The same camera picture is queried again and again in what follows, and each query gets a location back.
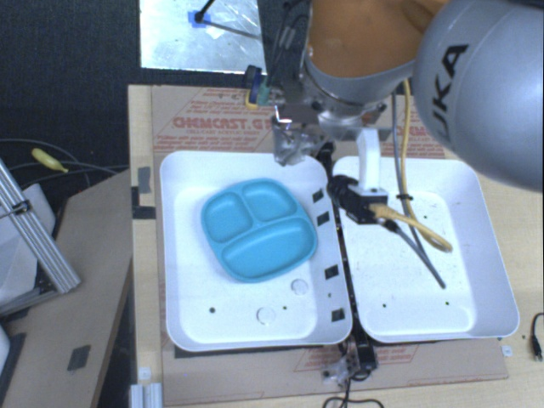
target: circular mark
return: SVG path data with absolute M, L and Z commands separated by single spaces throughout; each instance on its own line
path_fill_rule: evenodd
M 275 312 L 270 307 L 262 307 L 257 311 L 257 320 L 263 325 L 270 325 L 275 320 Z
M 295 280 L 291 283 L 291 290 L 295 295 L 302 296 L 308 293 L 308 283 L 305 280 Z

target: metal plate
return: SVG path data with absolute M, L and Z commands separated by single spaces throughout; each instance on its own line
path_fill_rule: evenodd
M 207 0 L 140 0 L 144 68 L 243 73 L 265 69 L 257 0 L 216 0 L 213 25 L 196 25 L 190 13 Z

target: black floor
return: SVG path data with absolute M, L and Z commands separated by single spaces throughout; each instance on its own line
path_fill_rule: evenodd
M 258 0 L 267 62 L 284 1 Z M 297 68 L 304 34 L 299 36 L 283 71 Z M 241 80 L 222 74 L 142 70 L 139 0 L 0 0 L 0 159 L 8 167 L 33 162 L 30 150 L 36 146 L 13 139 L 58 145 L 80 162 L 127 165 L 129 84 L 238 87 Z M 41 167 L 13 172 L 21 185 L 51 174 Z M 107 174 L 89 177 L 94 184 Z M 42 182 L 55 211 L 86 186 L 81 175 Z M 102 407 L 126 405 L 131 336 L 127 312 Z

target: yellow cable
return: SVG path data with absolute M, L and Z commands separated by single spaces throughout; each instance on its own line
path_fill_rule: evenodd
M 400 147 L 400 179 L 402 181 L 402 187 L 404 189 L 403 191 L 406 194 L 409 194 L 408 184 L 406 180 L 406 154 L 408 152 L 408 139 L 410 138 L 411 90 L 410 90 L 410 84 L 408 83 L 408 80 L 404 80 L 402 82 L 402 86 L 405 90 L 405 127 L 404 127 L 403 136 L 402 136 L 402 145 Z M 439 249 L 440 251 L 451 252 L 453 247 L 446 239 L 434 233 L 431 229 L 427 228 L 426 226 L 424 226 L 417 220 L 417 216 L 414 213 L 414 209 L 411 206 L 410 199 L 406 199 L 405 202 L 406 202 L 406 209 L 408 210 L 408 214 L 410 216 L 407 217 L 398 212 L 395 212 L 396 214 L 394 215 L 395 216 L 394 219 L 405 222 L 415 227 L 421 233 L 423 239 L 425 239 L 425 241 L 427 241 L 433 247 Z M 378 216 L 377 214 L 377 218 L 390 218 L 389 216 Z

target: blue plate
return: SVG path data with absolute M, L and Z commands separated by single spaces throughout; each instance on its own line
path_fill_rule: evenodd
M 210 198 L 201 212 L 208 243 L 224 269 L 245 282 L 285 274 L 315 252 L 308 214 L 278 181 L 235 184 Z

